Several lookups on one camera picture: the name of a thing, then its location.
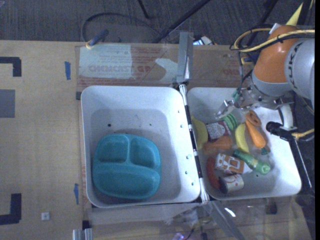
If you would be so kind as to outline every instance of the blue plate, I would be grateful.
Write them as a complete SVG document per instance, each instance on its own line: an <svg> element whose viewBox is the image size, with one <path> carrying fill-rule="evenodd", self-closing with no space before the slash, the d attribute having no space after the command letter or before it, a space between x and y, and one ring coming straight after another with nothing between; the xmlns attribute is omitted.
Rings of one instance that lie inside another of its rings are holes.
<svg viewBox="0 0 320 240"><path fill-rule="evenodd" d="M148 199L161 181L161 157L149 139L132 134L110 134L95 149L92 178L103 194L124 199Z"/></svg>

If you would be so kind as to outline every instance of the red sausage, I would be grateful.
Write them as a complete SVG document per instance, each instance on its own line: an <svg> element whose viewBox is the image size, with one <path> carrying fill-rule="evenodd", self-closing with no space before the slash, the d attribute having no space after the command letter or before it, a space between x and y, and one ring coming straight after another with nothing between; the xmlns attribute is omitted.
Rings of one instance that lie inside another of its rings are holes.
<svg viewBox="0 0 320 240"><path fill-rule="evenodd" d="M215 175L215 163L216 160L213 157L209 157L206 161L206 174L211 186L215 189L220 189L220 183Z"/></svg>

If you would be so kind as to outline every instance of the green bottle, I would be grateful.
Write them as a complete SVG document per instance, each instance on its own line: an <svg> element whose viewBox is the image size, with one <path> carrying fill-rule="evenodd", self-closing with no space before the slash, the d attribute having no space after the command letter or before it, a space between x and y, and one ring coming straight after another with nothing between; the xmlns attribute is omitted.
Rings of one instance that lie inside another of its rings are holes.
<svg viewBox="0 0 320 240"><path fill-rule="evenodd" d="M233 156L243 160L252 170L255 170L262 175L266 175L271 169L270 164L256 159L252 154L246 154L239 150L235 150Z"/></svg>

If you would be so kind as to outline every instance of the wooden surface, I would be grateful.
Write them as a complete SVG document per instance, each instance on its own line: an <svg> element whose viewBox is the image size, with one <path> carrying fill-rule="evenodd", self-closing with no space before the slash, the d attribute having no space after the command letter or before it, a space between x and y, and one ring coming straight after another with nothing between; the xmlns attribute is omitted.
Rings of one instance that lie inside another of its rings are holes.
<svg viewBox="0 0 320 240"><path fill-rule="evenodd" d="M81 45L80 42L0 41L1 57L19 57L22 61L22 77L12 77L12 65L0 64L0 89L15 90L15 118L0 118L0 215L10 211L11 194L22 194L22 218L17 224L0 225L1 240L70 240L72 231L82 228L86 211L82 198L75 51ZM65 62L71 65L70 80L66 77ZM203 65L211 67L205 60ZM79 204L75 184L79 187ZM238 224L241 232L249 235L248 239L257 239L258 234L272 237L259 239L302 239L301 236L310 239L301 208L291 199L286 204L290 206L279 209L277 217L264 216L255 210L250 215L250 225ZM237 214L241 215L241 211L239 206ZM41 220L43 212L50 212L50 220ZM163 222L139 223L130 228L123 224L99 225L93 227L93 235L101 240L171 240L175 232L187 234L190 229L183 223L178 226ZM208 235L216 239L231 239L214 224L206 227Z"/></svg>

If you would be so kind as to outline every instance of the can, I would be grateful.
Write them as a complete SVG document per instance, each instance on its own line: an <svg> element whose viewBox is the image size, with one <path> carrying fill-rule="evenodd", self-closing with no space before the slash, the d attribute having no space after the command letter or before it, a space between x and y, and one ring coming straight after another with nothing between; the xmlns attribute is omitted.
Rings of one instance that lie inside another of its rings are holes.
<svg viewBox="0 0 320 240"><path fill-rule="evenodd" d="M227 177L220 177L220 190L224 194L242 190L245 186L244 180L240 174L233 174Z"/></svg>

